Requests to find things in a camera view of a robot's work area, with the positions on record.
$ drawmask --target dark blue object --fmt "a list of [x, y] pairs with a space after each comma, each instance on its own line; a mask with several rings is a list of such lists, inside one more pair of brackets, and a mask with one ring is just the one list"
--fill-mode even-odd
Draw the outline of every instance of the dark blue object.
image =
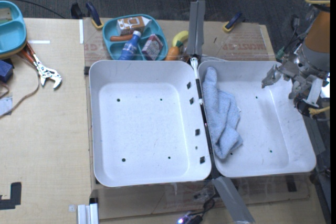
[[242, 15], [241, 12], [238, 12], [225, 26], [226, 29], [230, 29], [232, 27], [232, 25], [234, 25], [237, 20], [240, 18], [240, 16]]
[[138, 42], [141, 37], [141, 33], [139, 31], [134, 31], [132, 38], [125, 43], [124, 48], [121, 51], [121, 55], [118, 60], [132, 60], [134, 54], [138, 49]]
[[96, 25], [101, 26], [102, 22], [100, 21], [98, 12], [96, 11], [96, 8], [93, 6], [93, 4], [91, 2], [86, 2], [85, 7], [88, 9], [88, 17], [92, 16], [92, 19]]
[[6, 83], [13, 75], [13, 66], [0, 60], [0, 81]]

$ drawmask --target food box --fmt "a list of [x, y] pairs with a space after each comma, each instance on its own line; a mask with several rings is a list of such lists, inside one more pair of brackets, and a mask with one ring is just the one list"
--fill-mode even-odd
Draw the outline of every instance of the food box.
[[[291, 83], [261, 88], [277, 62], [205, 61], [217, 70], [218, 88], [240, 108], [243, 144], [224, 161], [226, 177], [304, 173], [316, 157], [302, 115], [288, 99]], [[89, 72], [93, 167], [98, 182], [122, 187], [208, 178], [212, 170], [195, 74], [182, 61], [94, 63]]]

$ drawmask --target blue cloth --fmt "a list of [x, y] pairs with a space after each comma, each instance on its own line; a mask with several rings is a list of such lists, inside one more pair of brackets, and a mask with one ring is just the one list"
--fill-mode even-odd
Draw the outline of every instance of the blue cloth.
[[207, 68], [202, 89], [213, 149], [220, 159], [225, 159], [243, 143], [243, 139], [236, 131], [240, 119], [239, 108], [232, 94], [217, 89], [215, 68]]

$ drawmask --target pliers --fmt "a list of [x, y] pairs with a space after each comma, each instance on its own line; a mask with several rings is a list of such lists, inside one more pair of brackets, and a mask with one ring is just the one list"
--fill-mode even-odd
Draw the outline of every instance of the pliers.
[[60, 86], [62, 82], [62, 77], [60, 76], [60, 74], [56, 70], [47, 68], [44, 65], [42, 65], [42, 63], [37, 58], [34, 50], [32, 49], [31, 45], [28, 42], [20, 53], [36, 67], [38, 74], [40, 76], [40, 82], [42, 86], [44, 86], [46, 79], [54, 80], [55, 82], [54, 89]]

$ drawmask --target toy banana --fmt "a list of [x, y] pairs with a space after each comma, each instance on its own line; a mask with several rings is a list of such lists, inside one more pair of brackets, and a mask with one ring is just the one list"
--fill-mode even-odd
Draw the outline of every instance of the toy banana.
[[181, 31], [179, 32], [172, 41], [172, 47], [175, 47], [178, 42], [183, 43], [188, 39], [189, 32], [188, 31]]

